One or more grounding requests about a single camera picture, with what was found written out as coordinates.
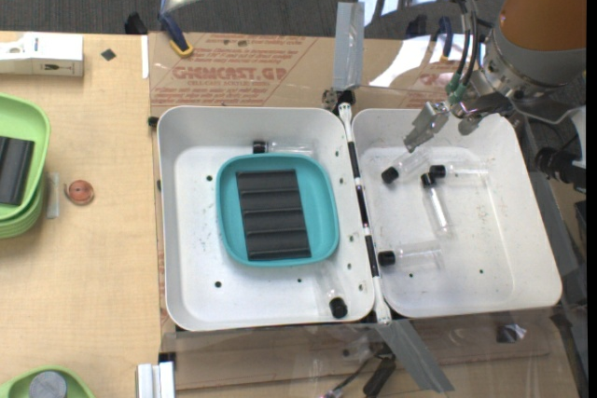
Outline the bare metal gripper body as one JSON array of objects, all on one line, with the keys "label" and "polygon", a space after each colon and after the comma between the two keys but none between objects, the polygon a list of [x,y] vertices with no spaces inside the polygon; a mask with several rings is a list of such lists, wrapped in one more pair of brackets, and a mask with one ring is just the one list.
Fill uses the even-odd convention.
[{"label": "bare metal gripper body", "polygon": [[551,95],[562,87],[562,52],[521,48],[511,42],[486,44],[482,65],[450,93],[450,111],[466,120],[520,113],[561,120],[562,103]]}]

